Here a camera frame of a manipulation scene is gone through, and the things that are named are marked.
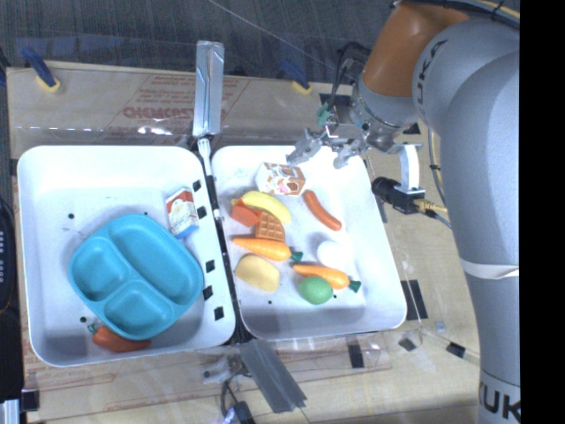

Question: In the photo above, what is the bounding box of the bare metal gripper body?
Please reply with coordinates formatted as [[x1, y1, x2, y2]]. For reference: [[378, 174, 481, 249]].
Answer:
[[323, 99, 406, 154]]

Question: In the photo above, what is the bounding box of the white carton with brown print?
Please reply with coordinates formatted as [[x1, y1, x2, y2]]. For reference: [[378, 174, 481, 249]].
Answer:
[[254, 162, 307, 198]]

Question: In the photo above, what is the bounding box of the red-orange sausage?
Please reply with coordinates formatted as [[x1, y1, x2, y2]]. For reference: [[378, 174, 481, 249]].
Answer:
[[302, 189, 343, 232]]

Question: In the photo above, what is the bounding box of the yellow banana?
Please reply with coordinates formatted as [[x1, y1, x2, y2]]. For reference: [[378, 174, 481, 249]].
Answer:
[[230, 190, 293, 226]]

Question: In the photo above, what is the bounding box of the brown toy waffle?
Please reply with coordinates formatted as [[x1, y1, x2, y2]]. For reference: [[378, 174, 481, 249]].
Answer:
[[254, 209, 287, 244]]

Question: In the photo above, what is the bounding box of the white egg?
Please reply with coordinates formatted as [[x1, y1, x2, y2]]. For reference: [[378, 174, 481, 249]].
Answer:
[[316, 238, 350, 269]]

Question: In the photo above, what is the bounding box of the orange carrot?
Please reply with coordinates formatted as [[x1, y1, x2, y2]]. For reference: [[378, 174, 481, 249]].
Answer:
[[231, 236, 305, 263], [291, 262, 363, 292]]

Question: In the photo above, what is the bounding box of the pale yellow toy bread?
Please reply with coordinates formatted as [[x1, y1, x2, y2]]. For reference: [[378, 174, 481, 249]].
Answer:
[[234, 254, 282, 293]]

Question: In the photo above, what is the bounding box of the red and white carton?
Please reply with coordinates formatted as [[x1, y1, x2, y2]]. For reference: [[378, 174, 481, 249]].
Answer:
[[164, 186, 200, 240]]

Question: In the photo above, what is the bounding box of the green toy lime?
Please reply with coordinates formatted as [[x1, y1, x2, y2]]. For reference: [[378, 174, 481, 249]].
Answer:
[[298, 276, 335, 307]]

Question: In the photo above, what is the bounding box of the white plastic tray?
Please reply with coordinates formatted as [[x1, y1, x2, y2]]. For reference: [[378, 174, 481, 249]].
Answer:
[[16, 144, 237, 367], [210, 144, 408, 342]]

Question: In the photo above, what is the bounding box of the brown cardboard board, red print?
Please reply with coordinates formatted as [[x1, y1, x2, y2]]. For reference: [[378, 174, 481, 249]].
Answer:
[[4, 59, 398, 424]]

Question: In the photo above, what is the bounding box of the blue divided plate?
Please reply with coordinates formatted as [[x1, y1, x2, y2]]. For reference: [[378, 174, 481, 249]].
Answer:
[[68, 213, 206, 342]]

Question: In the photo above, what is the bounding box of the red-orange toy pepper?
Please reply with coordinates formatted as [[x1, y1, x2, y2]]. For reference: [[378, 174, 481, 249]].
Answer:
[[89, 323, 153, 354]]

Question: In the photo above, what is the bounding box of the black cylinder on white bracket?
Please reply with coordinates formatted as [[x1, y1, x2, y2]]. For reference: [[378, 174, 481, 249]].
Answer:
[[371, 143, 427, 216]]

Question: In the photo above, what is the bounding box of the black block with thin wires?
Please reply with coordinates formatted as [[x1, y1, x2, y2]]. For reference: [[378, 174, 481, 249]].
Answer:
[[232, 400, 257, 424]]

